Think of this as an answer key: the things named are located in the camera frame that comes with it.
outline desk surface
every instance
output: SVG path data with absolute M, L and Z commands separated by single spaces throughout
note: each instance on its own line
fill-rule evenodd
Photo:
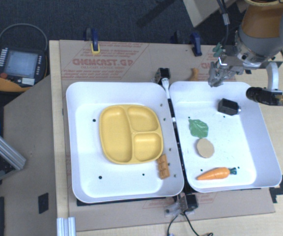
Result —
M 69 217 L 67 176 L 65 162 L 64 124 L 62 116 L 62 84 L 60 67 L 60 42 L 50 41 L 50 66 L 52 87 L 52 108 L 54 122 L 55 171 L 57 188 L 57 217 Z M 266 87 L 267 73 L 265 70 L 254 71 L 252 75 L 236 76 L 250 86 Z M 283 91 L 283 65 L 280 67 L 280 90 Z M 283 173 L 283 107 L 261 105 L 264 120 L 269 131 L 280 167 Z M 214 235 L 283 235 L 283 195 L 277 197 L 275 213 L 251 216 L 239 216 L 219 219 L 192 221 L 192 225 L 200 235 L 213 232 Z M 168 224 L 157 224 L 138 227 L 77 232 L 78 236 L 109 236 L 109 235 L 149 235 L 164 236 Z M 170 228 L 175 235 L 192 235 L 187 222 L 175 222 Z

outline black connector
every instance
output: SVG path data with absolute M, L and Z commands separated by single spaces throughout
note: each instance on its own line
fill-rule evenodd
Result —
M 170 75 L 170 69 L 169 68 L 159 68 L 156 72 L 156 75 L 155 75 L 155 82 L 159 85 L 162 85 L 162 82 L 161 80 L 163 78 L 167 78 L 169 79 L 171 77 Z
M 186 203 L 187 203 L 187 210 L 186 211 L 193 211 L 198 208 L 198 203 L 195 194 L 186 194 Z
M 235 101 L 222 99 L 218 104 L 218 111 L 233 116 L 238 114 L 241 111 L 241 108 Z
M 277 98 L 282 95 L 281 91 L 268 91 L 263 88 L 251 87 L 246 91 L 246 97 L 252 101 L 262 103 L 269 106 L 283 106 L 283 101 Z

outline small screen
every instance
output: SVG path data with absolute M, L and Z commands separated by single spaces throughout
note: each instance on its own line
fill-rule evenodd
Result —
M 4 72 L 8 75 L 34 78 L 38 54 L 9 51 Z

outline blue clamp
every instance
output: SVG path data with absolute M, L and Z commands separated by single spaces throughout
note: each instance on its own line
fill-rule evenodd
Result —
M 100 45 L 98 43 L 98 32 L 94 28 L 86 28 L 83 35 L 84 41 L 92 41 L 91 51 L 93 54 L 100 53 Z
M 194 45 L 194 47 L 192 48 L 192 51 L 194 53 L 194 55 L 197 56 L 201 56 L 201 50 L 200 50 L 200 35 L 196 32 L 193 32 L 190 35 L 190 40 L 191 40 L 191 44 Z

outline orange carrot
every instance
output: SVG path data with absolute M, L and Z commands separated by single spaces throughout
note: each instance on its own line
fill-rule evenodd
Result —
M 197 177 L 197 180 L 223 179 L 228 177 L 230 174 L 236 175 L 236 168 L 228 169 L 226 167 L 220 167 L 207 171 L 206 173 Z

